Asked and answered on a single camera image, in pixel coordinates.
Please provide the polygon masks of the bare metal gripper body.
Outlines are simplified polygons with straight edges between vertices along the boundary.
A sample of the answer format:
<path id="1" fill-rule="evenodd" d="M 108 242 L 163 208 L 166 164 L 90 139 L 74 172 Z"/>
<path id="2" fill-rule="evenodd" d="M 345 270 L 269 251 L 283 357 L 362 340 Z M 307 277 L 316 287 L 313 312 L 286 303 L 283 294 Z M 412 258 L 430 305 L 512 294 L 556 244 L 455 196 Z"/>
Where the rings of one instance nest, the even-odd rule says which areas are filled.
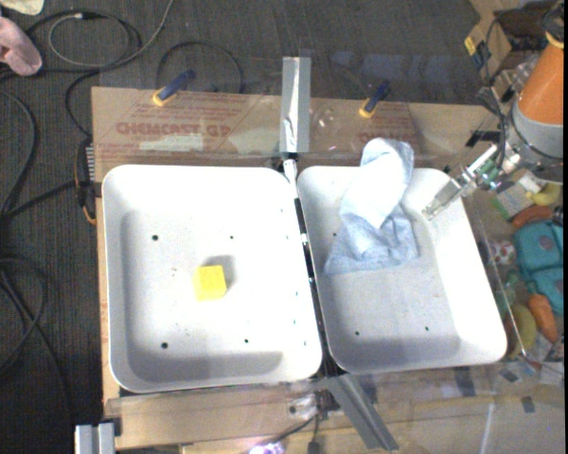
<path id="1" fill-rule="evenodd" d="M 469 195 L 477 189 L 497 190 L 519 168 L 519 155 L 506 148 L 490 145 L 468 166 L 461 168 L 459 175 L 451 179 L 455 195 Z"/>

